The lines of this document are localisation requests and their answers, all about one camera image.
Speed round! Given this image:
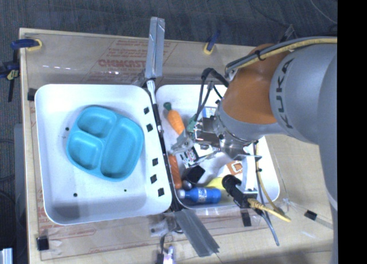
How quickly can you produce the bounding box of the orange and white carton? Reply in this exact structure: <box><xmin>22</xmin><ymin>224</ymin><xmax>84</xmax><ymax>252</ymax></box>
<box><xmin>226</xmin><ymin>159</ymin><xmax>244</xmax><ymax>175</ymax></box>

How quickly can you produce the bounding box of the orange sausage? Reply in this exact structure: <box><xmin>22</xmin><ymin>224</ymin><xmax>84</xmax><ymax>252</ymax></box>
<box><xmin>167</xmin><ymin>153</ymin><xmax>183</xmax><ymax>191</ymax></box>

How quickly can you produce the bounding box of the white printed packet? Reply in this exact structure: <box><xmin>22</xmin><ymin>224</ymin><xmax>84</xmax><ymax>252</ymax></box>
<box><xmin>174</xmin><ymin>145</ymin><xmax>208</xmax><ymax>169</ymax></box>

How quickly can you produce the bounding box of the yellow banana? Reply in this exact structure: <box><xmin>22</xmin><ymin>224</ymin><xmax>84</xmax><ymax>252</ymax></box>
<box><xmin>200</xmin><ymin>176</ymin><xmax>230</xmax><ymax>191</ymax></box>

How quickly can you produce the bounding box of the white plastic tray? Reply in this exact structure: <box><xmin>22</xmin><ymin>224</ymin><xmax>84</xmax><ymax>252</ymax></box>
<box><xmin>154</xmin><ymin>84</ymin><xmax>281</xmax><ymax>210</ymax></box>
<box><xmin>34</xmin><ymin>84</ymin><xmax>173</xmax><ymax>226</ymax></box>

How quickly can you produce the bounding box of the orange carrot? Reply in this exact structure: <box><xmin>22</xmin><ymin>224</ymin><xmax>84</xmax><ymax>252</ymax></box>
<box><xmin>162</xmin><ymin>101</ymin><xmax>186</xmax><ymax>136</ymax></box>

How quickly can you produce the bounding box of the black box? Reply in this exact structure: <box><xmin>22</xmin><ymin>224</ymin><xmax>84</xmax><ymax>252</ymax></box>
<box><xmin>183</xmin><ymin>164</ymin><xmax>206</xmax><ymax>185</ymax></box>

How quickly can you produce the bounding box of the brown cardboard board red print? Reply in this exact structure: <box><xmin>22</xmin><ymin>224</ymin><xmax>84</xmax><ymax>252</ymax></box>
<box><xmin>24</xmin><ymin>32</ymin><xmax>290</xmax><ymax>261</ymax></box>

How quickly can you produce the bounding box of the blue bottle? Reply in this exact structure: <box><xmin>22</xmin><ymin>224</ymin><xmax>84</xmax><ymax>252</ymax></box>
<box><xmin>176</xmin><ymin>187</ymin><xmax>222</xmax><ymax>205</ymax></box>

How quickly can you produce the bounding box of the black cylinder on white bracket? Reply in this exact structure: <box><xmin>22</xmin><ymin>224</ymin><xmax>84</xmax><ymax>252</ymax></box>
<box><xmin>221</xmin><ymin>153</ymin><xmax>263</xmax><ymax>210</ymax></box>

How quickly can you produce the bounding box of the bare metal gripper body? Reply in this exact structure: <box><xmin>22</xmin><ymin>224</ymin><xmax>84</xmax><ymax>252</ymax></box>
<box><xmin>193</xmin><ymin>116</ymin><xmax>253</xmax><ymax>161</ymax></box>

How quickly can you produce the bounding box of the blue divided plate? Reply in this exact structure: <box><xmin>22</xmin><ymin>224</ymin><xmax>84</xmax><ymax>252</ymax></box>
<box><xmin>65</xmin><ymin>105</ymin><xmax>145</xmax><ymax>183</ymax></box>

